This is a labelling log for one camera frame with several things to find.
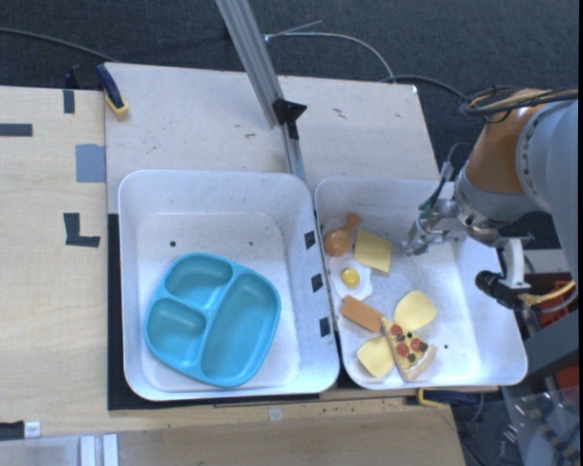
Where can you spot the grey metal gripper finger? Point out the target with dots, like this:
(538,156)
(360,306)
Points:
(422,244)
(408,246)

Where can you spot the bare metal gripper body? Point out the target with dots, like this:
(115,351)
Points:
(447,221)

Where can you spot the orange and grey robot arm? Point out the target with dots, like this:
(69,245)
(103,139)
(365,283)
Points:
(544,163)

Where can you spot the yellow square cheese slice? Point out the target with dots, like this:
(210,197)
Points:
(372,251)

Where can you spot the yellow round slice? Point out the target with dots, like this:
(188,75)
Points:
(414,310)
(375,357)

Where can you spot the white toy fried egg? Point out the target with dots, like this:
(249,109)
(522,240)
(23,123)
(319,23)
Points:
(350,279)

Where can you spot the brown toy chicken drumstick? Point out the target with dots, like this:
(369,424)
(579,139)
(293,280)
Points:
(336,242)

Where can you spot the orange toy sausage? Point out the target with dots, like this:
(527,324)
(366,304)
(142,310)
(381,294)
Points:
(362,313)

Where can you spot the white plastic tray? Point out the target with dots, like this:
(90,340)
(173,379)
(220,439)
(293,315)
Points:
(223,202)
(476,318)

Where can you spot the toy pizza slice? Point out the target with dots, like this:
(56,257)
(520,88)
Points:
(408,352)

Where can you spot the black block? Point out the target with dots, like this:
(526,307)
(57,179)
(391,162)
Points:
(288,109)

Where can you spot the blue divided plate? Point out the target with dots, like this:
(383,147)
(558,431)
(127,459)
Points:
(238,328)

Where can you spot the black cylinder on white bracket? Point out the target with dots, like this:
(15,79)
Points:
(513,260)

